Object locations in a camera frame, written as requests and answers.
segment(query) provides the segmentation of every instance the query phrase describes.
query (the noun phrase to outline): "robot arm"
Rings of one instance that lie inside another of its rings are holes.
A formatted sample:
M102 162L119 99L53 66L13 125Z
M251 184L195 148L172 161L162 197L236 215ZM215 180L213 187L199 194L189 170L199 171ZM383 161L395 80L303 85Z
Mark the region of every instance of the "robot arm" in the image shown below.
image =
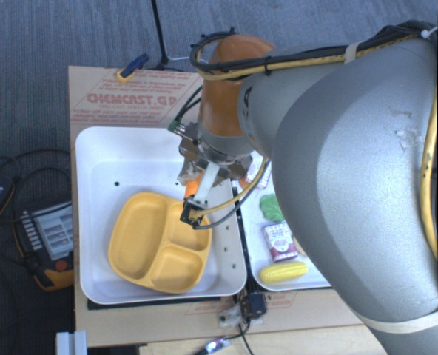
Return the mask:
M437 253L420 215L437 54L417 38L422 30L429 27L415 21L384 28L357 52L274 49L219 33L219 50L199 70L207 79L199 120L177 130L186 158L180 180L203 174L202 197L188 199L184 220L194 225L208 208L208 189L243 177L249 153L258 151L273 164L278 202L307 255L384 349L398 355L438 354ZM223 58L242 45L253 54ZM198 53L193 49L197 67ZM295 66L300 62L306 67ZM250 72L254 67L260 71Z

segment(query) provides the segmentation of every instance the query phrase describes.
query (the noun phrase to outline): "gray carpet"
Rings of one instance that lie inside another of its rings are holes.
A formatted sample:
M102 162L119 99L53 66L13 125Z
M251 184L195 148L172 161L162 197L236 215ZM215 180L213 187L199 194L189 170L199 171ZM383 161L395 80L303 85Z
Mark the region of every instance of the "gray carpet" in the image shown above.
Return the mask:
M412 18L438 22L438 0L157 1L171 58L188 56L201 33L230 27L287 46L360 41ZM0 155L68 149L68 66L123 67L144 52L146 68L154 67L161 51L150 0L0 0ZM192 71L187 61L169 66ZM21 161L25 172L69 168L58 152ZM13 175L15 167L0 172ZM63 175L47 172L23 195L68 188ZM55 333L74 329L73 290L47 293L34 283L3 222L9 217L0 222L0 354L54 354Z

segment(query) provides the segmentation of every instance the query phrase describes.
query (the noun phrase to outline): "yellow divided plate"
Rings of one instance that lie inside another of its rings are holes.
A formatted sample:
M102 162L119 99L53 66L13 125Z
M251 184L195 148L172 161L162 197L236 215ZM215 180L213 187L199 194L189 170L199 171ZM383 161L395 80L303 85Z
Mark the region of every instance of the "yellow divided plate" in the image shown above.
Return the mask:
M169 294L198 284L212 230L180 221L183 202L154 192L133 195L122 208L109 243L109 262L125 280ZM205 217L202 224L209 221Z

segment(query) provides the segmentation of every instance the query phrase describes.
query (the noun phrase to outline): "white band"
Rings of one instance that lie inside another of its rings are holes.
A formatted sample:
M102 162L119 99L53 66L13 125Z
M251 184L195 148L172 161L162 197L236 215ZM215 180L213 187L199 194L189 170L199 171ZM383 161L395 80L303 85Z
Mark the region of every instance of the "white band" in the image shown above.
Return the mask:
M411 319L405 322L379 322L366 318L353 311L354 314L369 328L390 334L411 334L438 326L438 311L427 316Z
M344 64L355 60L355 55L357 53L357 46L359 45L360 42L355 42L354 44L350 44L347 46L346 52L344 53Z

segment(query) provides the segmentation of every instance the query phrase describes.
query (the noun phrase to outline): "orange button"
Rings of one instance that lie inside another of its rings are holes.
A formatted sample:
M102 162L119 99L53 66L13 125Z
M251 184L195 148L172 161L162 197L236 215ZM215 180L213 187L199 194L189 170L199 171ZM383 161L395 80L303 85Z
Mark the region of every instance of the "orange button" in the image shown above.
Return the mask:
M58 272L66 271L66 269L68 268L68 263L66 260L59 260L58 262L56 262L55 268Z

